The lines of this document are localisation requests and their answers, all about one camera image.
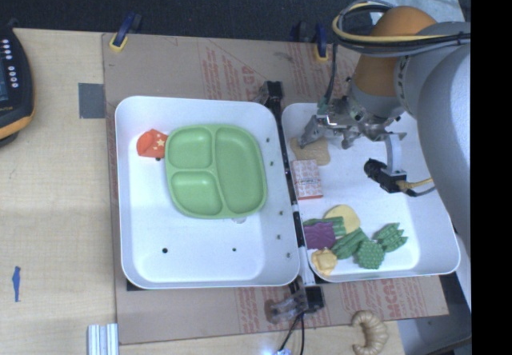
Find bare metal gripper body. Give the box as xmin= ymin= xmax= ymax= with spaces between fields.
xmin=314 ymin=97 xmax=407 ymax=142

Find tan toy bread slice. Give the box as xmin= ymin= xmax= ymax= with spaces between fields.
xmin=289 ymin=136 xmax=333 ymax=167

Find white plastic tray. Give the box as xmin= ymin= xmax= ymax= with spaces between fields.
xmin=114 ymin=95 xmax=302 ymax=290
xmin=280 ymin=102 xmax=462 ymax=284

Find yellow toy potato chip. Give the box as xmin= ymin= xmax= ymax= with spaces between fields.
xmin=322 ymin=204 xmax=362 ymax=236

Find thin black and white rod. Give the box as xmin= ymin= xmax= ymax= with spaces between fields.
xmin=273 ymin=104 xmax=316 ymax=287

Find green divided plate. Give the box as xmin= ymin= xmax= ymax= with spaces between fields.
xmin=164 ymin=124 xmax=269 ymax=221

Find purple toy cabbage leaf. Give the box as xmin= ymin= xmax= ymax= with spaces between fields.
xmin=302 ymin=221 xmax=338 ymax=251

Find green toy pea pod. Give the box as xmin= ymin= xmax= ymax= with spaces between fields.
xmin=330 ymin=226 xmax=370 ymax=261

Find green toy beans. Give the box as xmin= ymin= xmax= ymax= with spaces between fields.
xmin=373 ymin=221 xmax=410 ymax=254

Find green round bumpy toy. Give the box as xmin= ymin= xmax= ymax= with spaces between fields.
xmin=355 ymin=239 xmax=386 ymax=270

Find yellow toy pasta piece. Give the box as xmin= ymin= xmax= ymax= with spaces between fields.
xmin=310 ymin=246 xmax=338 ymax=277

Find brown cardboard board, red print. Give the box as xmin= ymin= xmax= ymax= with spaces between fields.
xmin=101 ymin=33 xmax=450 ymax=345

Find red packet with yellow stars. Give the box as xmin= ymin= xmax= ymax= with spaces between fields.
xmin=135 ymin=128 xmax=170 ymax=160

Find tan toy croissant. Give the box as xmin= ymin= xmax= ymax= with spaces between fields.
xmin=350 ymin=309 xmax=390 ymax=355

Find black cylinder on white bracket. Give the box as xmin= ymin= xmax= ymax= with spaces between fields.
xmin=363 ymin=133 xmax=410 ymax=194

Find black block with thin wires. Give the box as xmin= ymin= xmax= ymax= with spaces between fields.
xmin=265 ymin=284 xmax=326 ymax=323
xmin=254 ymin=80 xmax=284 ymax=107

